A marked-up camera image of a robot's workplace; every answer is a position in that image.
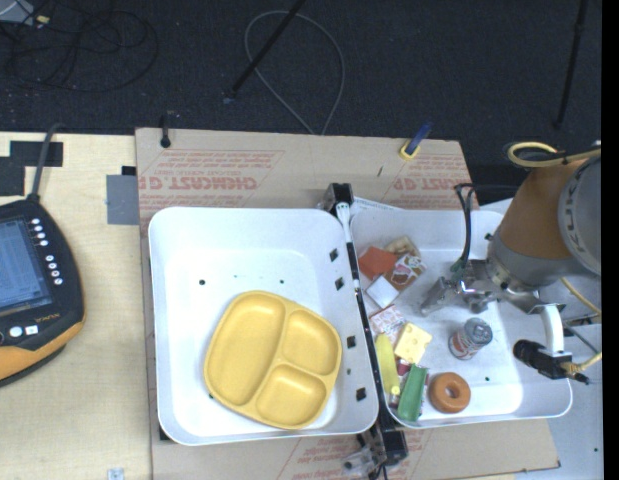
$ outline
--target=cardboard sheet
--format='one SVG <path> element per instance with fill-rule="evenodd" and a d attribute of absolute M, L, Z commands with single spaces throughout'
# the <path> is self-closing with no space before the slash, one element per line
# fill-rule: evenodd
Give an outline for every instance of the cardboard sheet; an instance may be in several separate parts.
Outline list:
<path fill-rule="evenodd" d="M 168 206 L 312 208 L 330 183 L 354 195 L 405 209 L 460 209 L 453 191 L 470 182 L 460 144 L 425 140 L 405 162 L 406 138 L 322 137 L 208 130 L 136 130 L 154 478 L 346 479 L 343 459 L 355 436 L 277 439 L 187 447 L 160 439 L 156 408 L 153 307 L 147 245 L 151 217 Z M 545 420 L 405 431 L 409 457 L 392 480 L 468 478 L 558 467 Z"/>

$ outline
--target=white tray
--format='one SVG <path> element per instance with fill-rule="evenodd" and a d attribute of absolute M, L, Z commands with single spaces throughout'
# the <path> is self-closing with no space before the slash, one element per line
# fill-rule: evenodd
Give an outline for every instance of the white tray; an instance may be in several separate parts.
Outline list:
<path fill-rule="evenodd" d="M 378 397 L 354 296 L 343 228 L 316 209 L 167 208 L 149 225 L 158 417 L 174 441 L 205 445 L 278 437 L 356 434 Z M 336 384 L 321 415 L 284 430 L 209 397 L 202 368 L 229 302 L 250 290 L 312 309 L 342 339 Z M 355 346 L 349 346 L 351 340 Z M 360 398 L 359 390 L 365 397 Z"/>
<path fill-rule="evenodd" d="M 471 258 L 486 257 L 485 235 L 493 234 L 501 219 L 502 215 L 495 212 L 472 212 Z M 420 362 L 421 366 L 429 368 L 430 376 L 453 371 L 464 377 L 471 387 L 470 404 L 460 413 L 441 413 L 425 396 L 423 413 L 415 423 L 401 421 L 394 413 L 396 420 L 407 427 L 424 428 L 555 417 L 569 410 L 571 386 L 567 379 L 543 377 L 512 354 L 513 345 L 522 338 L 545 344 L 539 316 L 526 315 L 511 304 L 496 302 L 476 315 L 462 301 L 428 316 L 421 315 L 419 308 L 429 288 L 441 275 L 450 277 L 449 267 L 464 247 L 462 212 L 368 209 L 353 217 L 352 235 L 358 257 L 371 245 L 384 247 L 401 236 L 408 236 L 420 249 L 427 270 L 395 300 L 395 305 L 408 321 L 433 335 Z M 362 274 L 361 284 L 363 289 L 370 284 Z M 366 294 L 364 300 L 368 315 L 380 309 Z M 479 316 L 491 325 L 493 340 L 472 359 L 457 359 L 448 349 L 448 337 L 472 316 Z"/>

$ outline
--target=yellow toy cheese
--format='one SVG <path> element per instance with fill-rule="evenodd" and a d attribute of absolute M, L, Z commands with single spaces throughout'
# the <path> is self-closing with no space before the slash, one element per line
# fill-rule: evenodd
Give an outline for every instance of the yellow toy cheese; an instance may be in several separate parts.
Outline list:
<path fill-rule="evenodd" d="M 408 322 L 398 336 L 394 353 L 411 364 L 418 364 L 432 338 L 427 331 Z"/>

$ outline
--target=red can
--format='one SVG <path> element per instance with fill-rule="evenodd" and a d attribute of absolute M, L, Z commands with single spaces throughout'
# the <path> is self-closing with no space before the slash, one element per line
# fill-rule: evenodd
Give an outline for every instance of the red can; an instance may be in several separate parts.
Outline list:
<path fill-rule="evenodd" d="M 491 343 L 491 326 L 481 318 L 470 318 L 449 338 L 449 350 L 458 359 L 471 359 Z"/>

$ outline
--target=black tape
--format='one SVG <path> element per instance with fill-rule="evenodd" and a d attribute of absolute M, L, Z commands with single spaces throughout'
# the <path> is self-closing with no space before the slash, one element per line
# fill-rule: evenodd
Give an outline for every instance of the black tape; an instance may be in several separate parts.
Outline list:
<path fill-rule="evenodd" d="M 0 156 L 0 196 L 25 195 L 25 167 L 38 165 L 42 142 L 12 140 L 9 156 Z M 62 167 L 63 143 L 51 142 L 45 167 Z"/>

